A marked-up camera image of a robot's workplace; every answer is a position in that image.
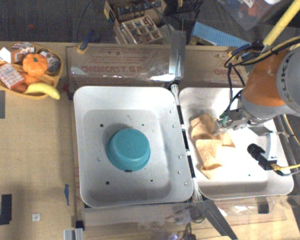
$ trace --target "wooden table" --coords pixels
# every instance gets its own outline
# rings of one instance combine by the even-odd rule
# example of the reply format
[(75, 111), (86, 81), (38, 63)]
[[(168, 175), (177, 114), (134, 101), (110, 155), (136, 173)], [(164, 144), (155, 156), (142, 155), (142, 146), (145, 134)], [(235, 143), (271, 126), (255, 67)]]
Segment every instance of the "wooden table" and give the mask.
[[(0, 49), (10, 42), (0, 41)], [(73, 43), (38, 42), (66, 59), (66, 47)], [(60, 100), (50, 97), (32, 100), (6, 93), (5, 119), (0, 119), (0, 203), (1, 195), (12, 194), (12, 220), (0, 225), (4, 240), (62, 240), (63, 231), (75, 226), (77, 207), (73, 149), (73, 102), (62, 90), (68, 83), (63, 69), (57, 86)], [(64, 194), (69, 185), (69, 205)], [(292, 209), (282, 206), (286, 220), (234, 225), (239, 239), (300, 240)], [(40, 213), (40, 221), (32, 214)], [(218, 237), (214, 228), (194, 229), (197, 239)], [(95, 238), (87, 229), (84, 239)], [(149, 235), (119, 239), (150, 239)]]

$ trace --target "plastic container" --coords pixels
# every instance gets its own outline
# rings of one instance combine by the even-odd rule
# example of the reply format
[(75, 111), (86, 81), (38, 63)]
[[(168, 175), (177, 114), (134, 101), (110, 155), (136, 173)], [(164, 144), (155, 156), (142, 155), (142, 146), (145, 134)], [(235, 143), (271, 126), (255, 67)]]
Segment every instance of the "plastic container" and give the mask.
[(217, 0), (243, 29), (262, 24), (293, 0)]
[(150, 159), (147, 137), (136, 129), (123, 129), (114, 134), (106, 146), (110, 162), (124, 172), (134, 172), (146, 166)]
[[(13, 46), (16, 43), (20, 43), (20, 42), (10, 43), (7, 46), (7, 48), (10, 47), (10, 46)], [(55, 58), (57, 58), (60, 61), (60, 66), (59, 66), (59, 68), (55, 72), (49, 72), (47, 70), (44, 75), (37, 76), (37, 78), (41, 82), (47, 83), (49, 85), (52, 85), (53, 87), (56, 87), (57, 84), (58, 84), (58, 82), (59, 82), (59, 79), (60, 79), (60, 76), (62, 74), (63, 67), (64, 67), (64, 63), (63, 63), (62, 58), (56, 52), (54, 52), (54, 51), (52, 51), (52, 50), (50, 50), (50, 49), (48, 49), (46, 47), (43, 47), (43, 46), (38, 45), (36, 43), (31, 43), (31, 44), (34, 46), (34, 53), (39, 54), (42, 51), (48, 50), (49, 53), (51, 53)], [(0, 60), (0, 66), (2, 66), (2, 64), (6, 64), (6, 62)], [(24, 70), (23, 70), (23, 67), (22, 67), (22, 61), (19, 61), (17, 63), (13, 63), (13, 67), (17, 71), (24, 73)], [(5, 84), (1, 80), (0, 80), (0, 89), (6, 91), (8, 93), (12, 93), (14, 95), (17, 95), (17, 96), (20, 96), (20, 97), (24, 97), (24, 98), (33, 99), (33, 100), (41, 100), (41, 99), (44, 99), (44, 98), (48, 97), (48, 95), (44, 94), (44, 93), (29, 93), (29, 94), (25, 94), (25, 93), (17, 92), (15, 90), (12, 90), (12, 89), (9, 89), (8, 87), (6, 87)]]

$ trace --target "white sink basin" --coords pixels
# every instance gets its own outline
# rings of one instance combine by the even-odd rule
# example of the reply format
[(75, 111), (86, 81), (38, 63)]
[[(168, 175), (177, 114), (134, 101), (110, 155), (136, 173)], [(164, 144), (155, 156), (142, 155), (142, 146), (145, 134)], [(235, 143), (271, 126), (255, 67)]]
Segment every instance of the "white sink basin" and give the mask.
[[(90, 207), (176, 203), (193, 184), (174, 96), (160, 87), (84, 86), (73, 97), (82, 200)], [(107, 158), (116, 132), (133, 128), (149, 140), (150, 159), (125, 172)]]
[[(240, 89), (234, 88), (236, 94)], [(203, 113), (218, 118), (229, 104), (229, 88), (189, 87), (180, 91), (179, 100), (186, 128), (189, 149), (192, 155), (195, 176), (201, 193), (209, 199), (234, 199), (258, 196), (276, 196), (290, 193), (294, 187), (292, 176), (279, 176), (272, 170), (263, 170), (247, 152), (248, 145), (254, 143), (266, 150), (267, 138), (257, 136), (247, 127), (229, 130), (235, 148), (225, 148), (220, 161), (225, 164), (223, 175), (208, 179), (200, 170), (202, 161), (195, 141), (191, 138), (190, 122)], [(264, 123), (269, 130), (276, 132), (273, 120)], [(276, 156), (278, 164), (287, 166), (283, 147), (277, 137)]]

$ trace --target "metal bracket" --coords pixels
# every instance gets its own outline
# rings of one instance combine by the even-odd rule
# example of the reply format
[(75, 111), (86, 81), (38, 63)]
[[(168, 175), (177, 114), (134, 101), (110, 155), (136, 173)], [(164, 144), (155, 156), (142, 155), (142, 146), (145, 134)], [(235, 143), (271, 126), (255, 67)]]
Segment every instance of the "metal bracket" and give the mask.
[(171, 33), (169, 74), (180, 80), (185, 74), (186, 32), (174, 30)]
[(278, 144), (278, 138), (277, 138), (278, 133), (273, 132), (262, 125), (248, 127), (248, 128), (251, 131), (253, 131), (256, 135), (266, 137), (265, 153), (261, 153), (261, 155), (267, 160), (277, 159), (276, 153), (277, 153), (277, 144)]

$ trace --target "teal bowl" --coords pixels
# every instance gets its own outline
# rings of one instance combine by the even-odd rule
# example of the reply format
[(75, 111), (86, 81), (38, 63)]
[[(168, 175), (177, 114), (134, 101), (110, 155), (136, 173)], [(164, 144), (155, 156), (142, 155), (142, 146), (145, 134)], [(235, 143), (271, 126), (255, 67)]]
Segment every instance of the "teal bowl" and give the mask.
[(146, 166), (150, 159), (147, 137), (136, 129), (123, 129), (115, 133), (106, 145), (110, 162), (124, 172), (135, 172)]

